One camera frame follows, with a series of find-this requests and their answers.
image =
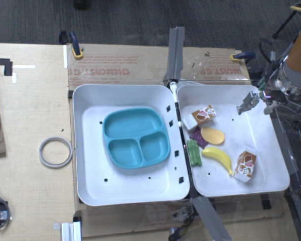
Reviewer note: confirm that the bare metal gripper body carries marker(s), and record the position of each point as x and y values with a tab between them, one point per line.
289	90

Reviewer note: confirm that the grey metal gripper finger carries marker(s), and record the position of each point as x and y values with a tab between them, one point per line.
247	102
269	106

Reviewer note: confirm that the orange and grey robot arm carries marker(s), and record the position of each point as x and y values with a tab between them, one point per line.
297	59

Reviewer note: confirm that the white plastic tray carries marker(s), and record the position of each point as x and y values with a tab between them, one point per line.
130	184
250	134

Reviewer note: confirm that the orange flat oval chip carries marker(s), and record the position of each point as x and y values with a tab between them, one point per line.
213	135

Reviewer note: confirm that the brown and white carton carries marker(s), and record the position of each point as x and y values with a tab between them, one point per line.
200	116
245	166

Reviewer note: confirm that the yellow banana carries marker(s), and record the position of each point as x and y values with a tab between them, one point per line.
219	155

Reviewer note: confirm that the purple grapes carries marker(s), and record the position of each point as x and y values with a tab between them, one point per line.
197	137

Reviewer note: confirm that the green toy asparagus bundle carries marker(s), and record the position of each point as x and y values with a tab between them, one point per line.
194	153

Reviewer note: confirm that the blue divided plate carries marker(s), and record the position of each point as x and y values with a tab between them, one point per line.
133	124

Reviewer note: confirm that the brown cardboard board, red print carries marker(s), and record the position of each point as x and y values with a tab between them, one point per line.
120	69

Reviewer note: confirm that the black caster wheel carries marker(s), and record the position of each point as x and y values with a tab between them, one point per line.
80	2

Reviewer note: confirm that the white tape roll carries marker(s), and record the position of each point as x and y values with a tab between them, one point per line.
42	157

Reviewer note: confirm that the black cylinder on white bracket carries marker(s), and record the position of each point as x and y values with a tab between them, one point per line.
299	127

